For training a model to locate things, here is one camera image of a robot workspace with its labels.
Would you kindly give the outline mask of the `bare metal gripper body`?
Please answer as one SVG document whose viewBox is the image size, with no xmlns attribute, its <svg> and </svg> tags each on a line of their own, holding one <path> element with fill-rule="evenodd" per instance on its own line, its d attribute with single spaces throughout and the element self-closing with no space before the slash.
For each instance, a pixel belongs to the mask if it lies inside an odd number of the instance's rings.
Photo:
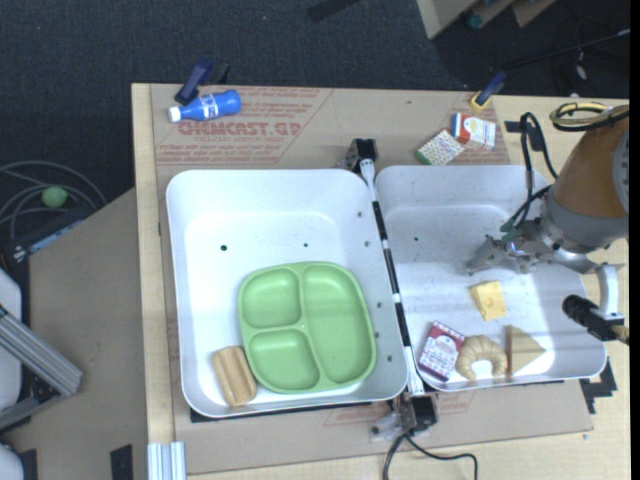
<svg viewBox="0 0 640 480">
<path fill-rule="evenodd" d="M 595 273 L 599 268 L 588 258 L 592 249 L 570 239 L 549 219 L 525 220 L 519 225 L 508 221 L 502 232 L 510 258 L 535 255 L 540 260 L 538 265 L 557 264 L 580 274 Z"/>
</svg>

